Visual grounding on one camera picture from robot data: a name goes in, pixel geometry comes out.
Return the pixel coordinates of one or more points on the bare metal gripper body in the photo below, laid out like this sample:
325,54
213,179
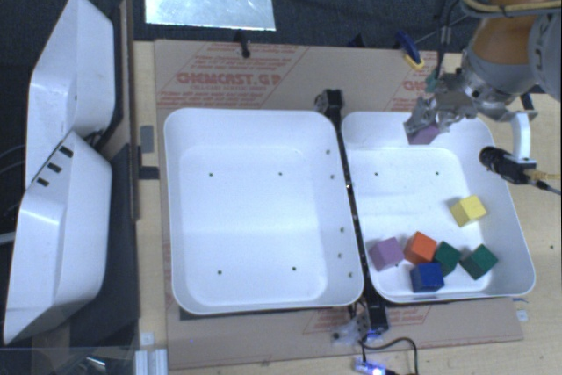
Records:
454,95

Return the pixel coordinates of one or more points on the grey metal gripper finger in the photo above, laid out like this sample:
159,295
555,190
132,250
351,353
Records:
417,116
448,120

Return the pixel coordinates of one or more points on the purple cube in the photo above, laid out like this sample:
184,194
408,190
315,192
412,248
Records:
425,135
385,254

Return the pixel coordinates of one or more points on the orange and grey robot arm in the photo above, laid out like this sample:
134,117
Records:
509,39

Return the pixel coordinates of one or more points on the white plastic tray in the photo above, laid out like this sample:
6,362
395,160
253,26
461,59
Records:
259,215
408,197

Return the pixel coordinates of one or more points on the yellow cube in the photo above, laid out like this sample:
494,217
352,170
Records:
468,211

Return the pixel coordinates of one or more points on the thin black rod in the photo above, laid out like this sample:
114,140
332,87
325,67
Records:
351,197

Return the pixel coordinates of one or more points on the orange cube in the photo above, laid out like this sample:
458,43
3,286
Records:
419,248

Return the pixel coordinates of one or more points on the green cube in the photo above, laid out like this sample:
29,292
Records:
448,257
479,261

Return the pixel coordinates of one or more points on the brown cardboard board red print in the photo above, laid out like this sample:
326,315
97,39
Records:
272,70

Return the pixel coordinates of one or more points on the blue cube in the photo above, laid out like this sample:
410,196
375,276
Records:
427,278

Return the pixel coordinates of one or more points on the black cylinder on white bracket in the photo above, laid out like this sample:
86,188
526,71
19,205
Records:
505,164

